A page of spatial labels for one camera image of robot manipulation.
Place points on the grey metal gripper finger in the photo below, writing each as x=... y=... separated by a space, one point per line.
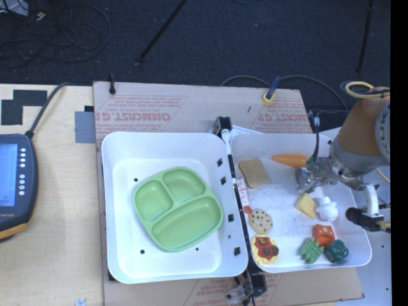
x=301 y=175
x=308 y=187

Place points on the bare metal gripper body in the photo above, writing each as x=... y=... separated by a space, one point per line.
x=325 y=171

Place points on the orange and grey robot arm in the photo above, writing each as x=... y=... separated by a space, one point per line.
x=357 y=132

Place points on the yellow cheese wedge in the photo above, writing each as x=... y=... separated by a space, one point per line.
x=305 y=205

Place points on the orange carrot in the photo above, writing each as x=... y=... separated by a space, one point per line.
x=288 y=159

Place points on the white plastic tray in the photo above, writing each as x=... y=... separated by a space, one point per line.
x=283 y=199
x=127 y=260

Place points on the white snowman figure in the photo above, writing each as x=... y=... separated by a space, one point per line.
x=327 y=209

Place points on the tan bread slice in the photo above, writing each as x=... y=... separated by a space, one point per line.
x=254 y=172

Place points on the chocolate chip biscuit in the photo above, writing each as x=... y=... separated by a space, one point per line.
x=260 y=221

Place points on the green waffle-shaped toy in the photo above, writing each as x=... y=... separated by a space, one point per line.
x=310 y=250

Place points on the dark green bell pepper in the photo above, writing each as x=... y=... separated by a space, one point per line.
x=336 y=251

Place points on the thin black and white rod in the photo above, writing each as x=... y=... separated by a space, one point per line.
x=231 y=166

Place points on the yellow spaghetti with red sauce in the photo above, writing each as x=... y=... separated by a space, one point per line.
x=264 y=250

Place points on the brown cardboard board red print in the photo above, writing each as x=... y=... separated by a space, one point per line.
x=197 y=113

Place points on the green divided plate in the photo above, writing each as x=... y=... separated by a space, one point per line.
x=188 y=218

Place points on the black cylinder on white bracket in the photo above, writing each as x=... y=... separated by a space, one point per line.
x=366 y=217

